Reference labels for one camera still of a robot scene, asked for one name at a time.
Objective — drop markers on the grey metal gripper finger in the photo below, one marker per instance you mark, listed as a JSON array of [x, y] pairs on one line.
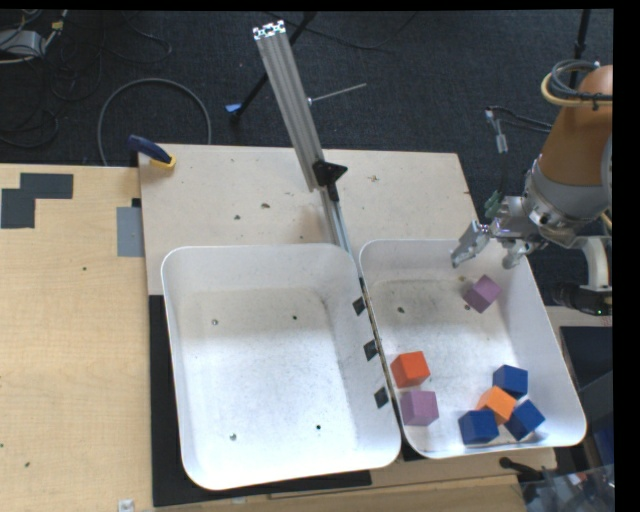
[[470, 245], [515, 255]]

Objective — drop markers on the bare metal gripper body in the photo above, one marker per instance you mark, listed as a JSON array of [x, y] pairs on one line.
[[512, 222]]

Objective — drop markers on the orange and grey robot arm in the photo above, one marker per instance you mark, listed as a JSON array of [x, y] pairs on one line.
[[575, 150]]

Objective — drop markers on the purple cube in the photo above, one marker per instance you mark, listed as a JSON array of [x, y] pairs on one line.
[[482, 294], [419, 407]]

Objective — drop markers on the white plastic tray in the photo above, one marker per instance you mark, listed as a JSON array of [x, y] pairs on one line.
[[270, 375], [450, 335]]

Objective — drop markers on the blue cube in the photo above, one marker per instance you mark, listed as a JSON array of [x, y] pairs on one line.
[[478, 427], [511, 380], [526, 419]]

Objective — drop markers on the red-orange cube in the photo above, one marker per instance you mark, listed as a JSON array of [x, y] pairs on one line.
[[410, 369]]

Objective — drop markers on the light orange cube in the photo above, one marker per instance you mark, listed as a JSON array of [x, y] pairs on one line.
[[497, 402]]

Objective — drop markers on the pale wood board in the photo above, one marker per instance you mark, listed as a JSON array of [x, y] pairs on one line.
[[225, 200]]

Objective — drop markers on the black cylinder on white bracket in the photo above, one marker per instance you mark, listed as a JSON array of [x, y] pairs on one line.
[[580, 297]]

